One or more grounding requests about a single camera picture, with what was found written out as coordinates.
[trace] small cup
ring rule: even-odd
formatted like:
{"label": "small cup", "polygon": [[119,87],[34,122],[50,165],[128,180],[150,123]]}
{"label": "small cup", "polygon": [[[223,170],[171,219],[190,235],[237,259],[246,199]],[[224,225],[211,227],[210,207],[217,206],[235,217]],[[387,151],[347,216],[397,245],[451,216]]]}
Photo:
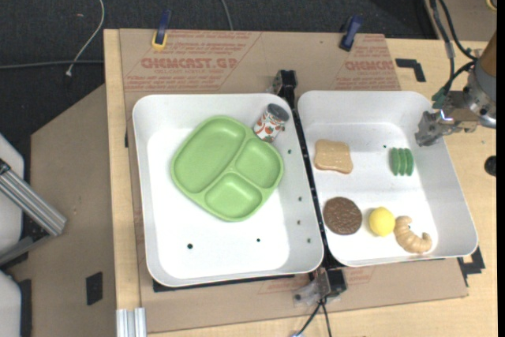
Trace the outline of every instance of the small cup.
{"label": "small cup", "polygon": [[254,133],[271,144],[279,132],[283,131],[290,115],[277,104],[268,104],[261,118],[254,125]]}

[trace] bread slice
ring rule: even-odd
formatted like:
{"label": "bread slice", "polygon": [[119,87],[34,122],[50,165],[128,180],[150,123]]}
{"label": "bread slice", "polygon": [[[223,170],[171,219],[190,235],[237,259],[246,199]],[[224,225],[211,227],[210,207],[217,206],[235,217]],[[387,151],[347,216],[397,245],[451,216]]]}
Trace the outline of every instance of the bread slice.
{"label": "bread slice", "polygon": [[349,145],[335,140],[319,139],[316,142],[314,166],[319,170],[334,170],[348,174],[353,170]]}

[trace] white surface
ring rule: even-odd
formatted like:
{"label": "white surface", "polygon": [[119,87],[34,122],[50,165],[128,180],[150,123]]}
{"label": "white surface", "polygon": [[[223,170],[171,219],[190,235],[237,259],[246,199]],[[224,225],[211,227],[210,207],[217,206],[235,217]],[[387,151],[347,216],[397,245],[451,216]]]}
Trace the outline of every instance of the white surface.
{"label": "white surface", "polygon": [[[325,227],[331,254],[348,266],[466,256],[477,247],[477,232],[452,166],[445,141],[419,147],[414,134],[430,102],[415,92],[307,92],[298,112],[312,162],[321,210],[332,197],[353,200],[363,213],[356,234],[342,236]],[[315,143],[339,140],[350,147],[353,171],[341,174],[313,166]],[[413,153],[412,176],[394,176],[391,148]],[[408,215],[411,230],[430,234],[432,249],[407,253],[393,234],[375,236],[368,214],[384,206],[395,217]]]}
{"label": "white surface", "polygon": [[[227,115],[252,128],[269,103],[290,113],[274,143],[277,189],[251,218],[228,223],[173,183],[170,161],[202,121]],[[291,111],[272,94],[149,95],[133,108],[149,271],[167,286],[310,272],[323,258],[316,211]]]}
{"label": "white surface", "polygon": [[[0,158],[23,178],[24,161],[13,146],[0,134]],[[21,236],[23,212],[0,191],[0,255],[15,245]]]}
{"label": "white surface", "polygon": [[17,284],[0,271],[0,337],[19,337],[21,292]]}

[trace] yellow lemon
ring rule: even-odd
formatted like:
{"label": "yellow lemon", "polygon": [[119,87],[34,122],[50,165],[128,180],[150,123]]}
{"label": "yellow lemon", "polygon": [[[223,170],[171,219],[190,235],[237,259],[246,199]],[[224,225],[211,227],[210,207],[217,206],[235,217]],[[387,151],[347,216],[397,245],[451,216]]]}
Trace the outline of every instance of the yellow lemon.
{"label": "yellow lemon", "polygon": [[395,216],[385,207],[378,207],[370,213],[368,224],[373,233],[388,236],[395,229]]}

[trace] green divided plate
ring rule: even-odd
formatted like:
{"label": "green divided plate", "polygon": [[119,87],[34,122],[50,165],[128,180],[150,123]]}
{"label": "green divided plate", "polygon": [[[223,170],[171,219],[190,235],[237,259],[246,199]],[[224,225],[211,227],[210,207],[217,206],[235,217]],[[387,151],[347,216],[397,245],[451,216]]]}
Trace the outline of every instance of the green divided plate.
{"label": "green divided plate", "polygon": [[187,197],[211,214],[234,222],[260,209],[283,170],[277,149],[227,116],[201,122],[170,165],[174,183]]}

